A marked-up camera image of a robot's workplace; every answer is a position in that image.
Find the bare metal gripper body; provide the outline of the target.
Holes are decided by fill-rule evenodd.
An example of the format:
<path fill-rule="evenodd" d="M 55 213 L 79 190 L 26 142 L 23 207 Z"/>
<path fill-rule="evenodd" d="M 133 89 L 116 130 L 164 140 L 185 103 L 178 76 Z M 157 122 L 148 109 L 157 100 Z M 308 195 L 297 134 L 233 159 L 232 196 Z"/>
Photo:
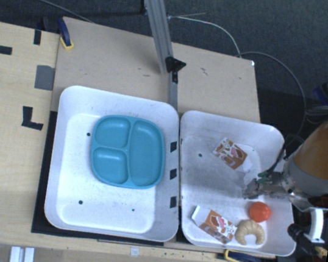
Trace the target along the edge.
<path fill-rule="evenodd" d="M 273 198 L 284 198 L 293 193 L 294 188 L 284 179 L 283 174 L 276 171 L 265 171 L 258 175 L 262 183 L 261 195 Z"/>

